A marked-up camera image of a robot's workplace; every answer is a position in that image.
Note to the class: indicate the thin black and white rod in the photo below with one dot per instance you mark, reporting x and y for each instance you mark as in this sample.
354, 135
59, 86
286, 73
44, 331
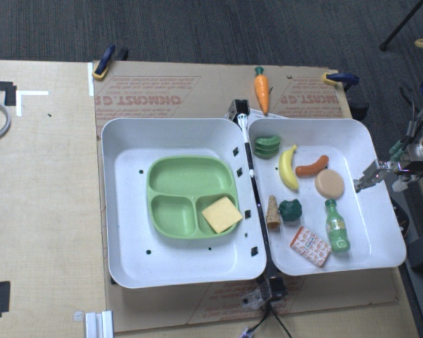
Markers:
248, 153

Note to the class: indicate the yellow banana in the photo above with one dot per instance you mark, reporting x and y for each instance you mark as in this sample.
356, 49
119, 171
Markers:
286, 171

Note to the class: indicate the brown cardboard board red print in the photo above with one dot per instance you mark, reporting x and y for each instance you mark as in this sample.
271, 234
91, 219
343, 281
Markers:
144, 97

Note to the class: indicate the orange carrot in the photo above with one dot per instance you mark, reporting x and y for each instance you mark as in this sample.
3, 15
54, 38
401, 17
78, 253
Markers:
262, 90

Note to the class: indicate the yellow square cheese slice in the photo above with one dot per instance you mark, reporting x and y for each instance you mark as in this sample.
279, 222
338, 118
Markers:
221, 215

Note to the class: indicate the green broccoli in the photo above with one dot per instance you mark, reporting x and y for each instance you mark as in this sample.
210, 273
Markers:
290, 210

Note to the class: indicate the beige round biscuit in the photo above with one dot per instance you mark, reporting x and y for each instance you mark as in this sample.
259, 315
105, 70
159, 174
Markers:
329, 184

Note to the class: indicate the orange sausage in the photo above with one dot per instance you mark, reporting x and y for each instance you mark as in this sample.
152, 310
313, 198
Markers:
310, 169

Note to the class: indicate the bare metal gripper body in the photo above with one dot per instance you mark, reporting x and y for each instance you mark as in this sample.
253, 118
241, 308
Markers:
414, 165

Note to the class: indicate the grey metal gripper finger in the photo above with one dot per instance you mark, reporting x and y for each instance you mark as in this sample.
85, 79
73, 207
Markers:
366, 183
371, 169

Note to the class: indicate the orange and white carton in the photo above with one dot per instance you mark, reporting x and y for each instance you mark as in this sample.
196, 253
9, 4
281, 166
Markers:
310, 246

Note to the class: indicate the green divided plate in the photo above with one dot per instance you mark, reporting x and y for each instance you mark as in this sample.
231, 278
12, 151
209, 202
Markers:
183, 178

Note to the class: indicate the white plastic tray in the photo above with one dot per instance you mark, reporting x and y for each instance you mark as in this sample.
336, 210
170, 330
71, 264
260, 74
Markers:
366, 224
134, 259

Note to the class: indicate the green plastic bottle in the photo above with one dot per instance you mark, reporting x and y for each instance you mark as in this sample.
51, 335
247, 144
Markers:
336, 229

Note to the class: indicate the green stacked slices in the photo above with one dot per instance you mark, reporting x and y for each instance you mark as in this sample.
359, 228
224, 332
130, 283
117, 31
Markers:
266, 146

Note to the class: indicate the brown ice cream cone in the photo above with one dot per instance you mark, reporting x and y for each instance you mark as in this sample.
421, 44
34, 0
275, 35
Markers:
273, 213

